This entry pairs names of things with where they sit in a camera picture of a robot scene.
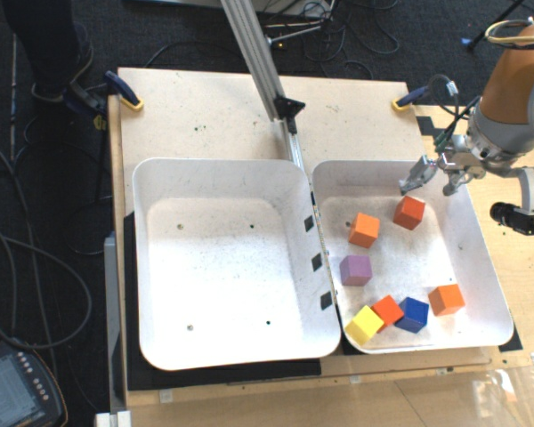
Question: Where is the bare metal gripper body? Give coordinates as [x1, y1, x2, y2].
[434, 133, 490, 184]

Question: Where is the red cube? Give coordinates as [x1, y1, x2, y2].
[392, 195, 427, 231]
[370, 294, 405, 334]

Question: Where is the orange cube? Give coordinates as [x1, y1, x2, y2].
[427, 283, 466, 318]
[347, 212, 382, 250]

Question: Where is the white plastic tray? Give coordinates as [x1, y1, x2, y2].
[131, 157, 343, 372]
[311, 159, 515, 356]

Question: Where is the purple cube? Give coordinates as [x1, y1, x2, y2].
[338, 254, 374, 287]

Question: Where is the blue cube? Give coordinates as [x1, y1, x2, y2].
[393, 296, 431, 334]

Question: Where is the yellow cube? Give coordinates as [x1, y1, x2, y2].
[344, 304, 385, 347]

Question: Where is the pale wood board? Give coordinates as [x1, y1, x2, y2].
[117, 67, 493, 395]

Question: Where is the person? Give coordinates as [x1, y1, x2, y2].
[0, 0, 95, 104]

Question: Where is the black cylinder on white bracket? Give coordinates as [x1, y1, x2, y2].
[489, 165, 534, 238]

